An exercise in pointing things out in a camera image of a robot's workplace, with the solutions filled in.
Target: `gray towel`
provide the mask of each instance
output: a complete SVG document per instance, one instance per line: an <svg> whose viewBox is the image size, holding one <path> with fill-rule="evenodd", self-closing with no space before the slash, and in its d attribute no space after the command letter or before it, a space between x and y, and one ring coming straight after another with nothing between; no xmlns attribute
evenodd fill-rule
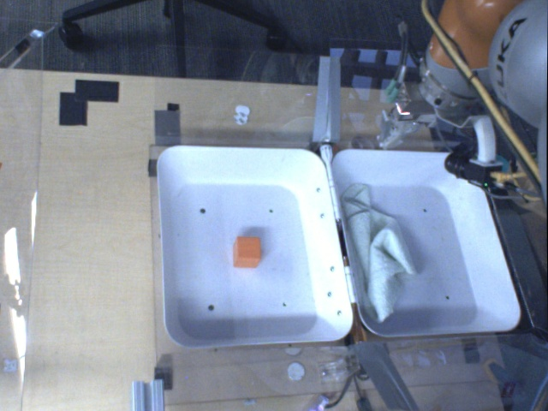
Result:
<svg viewBox="0 0 548 411"><path fill-rule="evenodd" d="M394 312L404 276L416 274L411 255L397 221L371 208L366 185L353 184L342 194L342 211L355 258L365 273L371 315L382 323Z"/></svg>

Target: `wire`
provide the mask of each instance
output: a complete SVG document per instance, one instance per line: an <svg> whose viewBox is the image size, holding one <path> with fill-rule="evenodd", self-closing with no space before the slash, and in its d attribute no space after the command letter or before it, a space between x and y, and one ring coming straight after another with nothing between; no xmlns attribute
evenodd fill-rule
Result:
<svg viewBox="0 0 548 411"><path fill-rule="evenodd" d="M511 152L511 155L512 155L512 157L510 158L510 167L511 167L511 169L516 170L517 166L519 166L520 169L523 170L527 174L527 177L531 181L531 183L533 184L533 187L540 194L542 194L542 187L540 185L540 182L537 181L537 178L533 175L533 172L529 169L529 166L527 166L527 164L523 160L523 157L520 155L520 153L512 145L512 143L510 142L508 136L503 132L500 132L497 135L500 136L501 142L504 143L505 146L508 147L510 152Z"/></svg>
<svg viewBox="0 0 548 411"><path fill-rule="evenodd" d="M420 67L420 60L422 59L422 56L417 52L416 47L413 44L413 41L411 41L411 38L408 39L409 43L409 56L413 60L413 64L418 69Z"/></svg>
<svg viewBox="0 0 548 411"><path fill-rule="evenodd" d="M527 176L525 172L492 172L491 178L496 182L514 181L516 178L523 178Z"/></svg>
<svg viewBox="0 0 548 411"><path fill-rule="evenodd" d="M405 21L400 22L397 25L397 30L402 39L402 50L400 52L400 59L397 65L397 70L394 73L394 77L386 87L386 100L388 103L396 102L396 99L400 93L400 88L405 80L405 74L407 71L408 49L409 49L409 33L408 25Z"/></svg>
<svg viewBox="0 0 548 411"><path fill-rule="evenodd" d="M442 134L442 130L439 128L438 121L434 122L434 129L436 130L436 134L438 135L439 141L442 143L442 145L444 145L444 148L448 152L453 152L453 149L451 148L451 146L449 146L449 143L447 142L444 135Z"/></svg>
<svg viewBox="0 0 548 411"><path fill-rule="evenodd" d="M470 67L466 64L466 62L462 60L462 58L459 56L458 52L456 51L455 46L451 43L448 35L443 32L438 22L434 20L434 18L432 17L432 14L430 13L430 10L428 9L427 1L428 0L422 0L420 3L420 8L422 10L423 16L426 19L426 22L430 25L430 27L434 31L434 34L438 38L440 44L443 46L448 57L451 59L451 61L453 61L455 66L466 76L466 78L474 86L479 96L484 101L485 106L491 112L491 115L494 118L497 125L501 128L503 133L506 135L511 145L516 149L516 151L522 158L524 164L529 168L529 170L533 174L536 181L540 183L539 166L536 164L533 157L531 156L527 148L523 145L520 138L514 132L512 127L506 122L497 104L494 102L494 100L492 99L487 89L478 79L477 75L470 69Z"/></svg>
<svg viewBox="0 0 548 411"><path fill-rule="evenodd" d="M328 403L327 405L325 405L325 409L331 409L331 408L334 408L336 407L339 403L341 403L341 400L344 398L344 396L346 395L347 391L348 391L348 388L350 388L350 384L352 384L352 379L355 379L356 375L359 374L361 372L361 369L360 370L356 370L355 372L353 372L351 375L349 375L347 378L346 378L346 382L344 383L344 386L342 388L342 391L341 391L341 394L339 395L339 397L332 403Z"/></svg>
<svg viewBox="0 0 548 411"><path fill-rule="evenodd" d="M493 192L491 192L490 190L486 189L483 184L481 184L480 182L477 182L477 181L474 181L474 180L469 180L468 181L470 184L472 184L473 186L476 186L477 188L480 188L489 198L492 198L493 200L508 200L508 201L525 201L526 203L529 203L533 200L531 199L528 199L526 198L525 196L523 196L523 194L519 194L519 195L499 195L499 194L494 194ZM508 192L509 190L506 189L506 188L501 188L500 190L504 191L504 192Z"/></svg>
<svg viewBox="0 0 548 411"><path fill-rule="evenodd" d="M512 182L507 182L505 184L505 186L506 186L507 189L512 190L514 192L517 192L520 195L527 195L527 197L529 197L528 199L531 200L531 201L540 201L541 196L539 194L537 194L536 192L532 191L532 190L527 190L525 188L520 188L518 185L516 185Z"/></svg>

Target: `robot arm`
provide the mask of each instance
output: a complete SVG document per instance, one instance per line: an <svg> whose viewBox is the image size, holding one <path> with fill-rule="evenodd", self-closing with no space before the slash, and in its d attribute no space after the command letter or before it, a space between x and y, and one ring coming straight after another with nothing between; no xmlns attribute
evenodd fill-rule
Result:
<svg viewBox="0 0 548 411"><path fill-rule="evenodd" d="M439 24L425 6L423 0L425 17L435 34L420 64L421 83L402 85L396 107L381 120L381 147L395 146L421 123L442 120L457 128L474 126L479 154L470 161L483 164L481 176L489 177L490 170L500 167L495 160L490 160L489 166L484 158L495 145L494 133L485 132L489 125L479 119L485 117L487 105L525 165L542 183L545 196L545 159L540 156L543 147L545 151L545 132L539 135L539 164L544 170L539 174L487 90L534 127L541 128L543 120L545 126L548 0L445 0ZM475 168L469 171L481 172Z"/></svg>

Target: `black tape square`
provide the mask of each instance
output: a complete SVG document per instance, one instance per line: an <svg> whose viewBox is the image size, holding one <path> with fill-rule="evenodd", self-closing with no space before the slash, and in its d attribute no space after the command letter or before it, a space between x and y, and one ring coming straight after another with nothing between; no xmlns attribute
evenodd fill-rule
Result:
<svg viewBox="0 0 548 411"><path fill-rule="evenodd" d="M87 125L87 102L76 99L73 92L62 92L59 99L59 125Z"/></svg>
<svg viewBox="0 0 548 411"><path fill-rule="evenodd" d="M76 99L80 101L118 102L119 88L119 82L76 80Z"/></svg>

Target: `wooden table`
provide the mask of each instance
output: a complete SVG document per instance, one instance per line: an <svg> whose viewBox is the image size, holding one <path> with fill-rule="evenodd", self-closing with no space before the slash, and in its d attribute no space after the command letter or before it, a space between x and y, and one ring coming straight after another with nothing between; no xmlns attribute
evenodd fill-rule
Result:
<svg viewBox="0 0 548 411"><path fill-rule="evenodd" d="M21 72L21 78L36 79L32 74ZM117 81L119 100L88 103L85 127L60 126L60 92L74 92L77 79ZM344 347L179 348L166 340L158 315L161 294L154 283L158 251L152 242L147 171L154 111L179 104L185 141L304 147L312 134L316 88L51 72L44 72L42 85L23 409L129 409L131 383L151 381L163 354L182 373L175 378L175 388L166 391L167 409L172 411L301 410L314 393L340 390L341 381L322 381L321 363L343 357ZM342 93L346 145L356 135L373 143L377 133L374 117L383 105L370 102L365 110L359 96L350 89ZM243 127L232 117L238 104L251 109ZM411 139L411 146L428 147L429 134L421 133ZM486 342L497 357L496 346ZM295 360L306 368L302 381L288 378L288 365ZM421 401L428 397L425 385L433 379L451 384L452 390L462 385L469 391L473 384L497 392L480 366L464 370L460 360L456 365L461 371L409 369L404 378ZM371 381L362 386L373 404L382 403ZM499 409L496 401L490 403ZM337 409L354 411L354 393Z"/></svg>

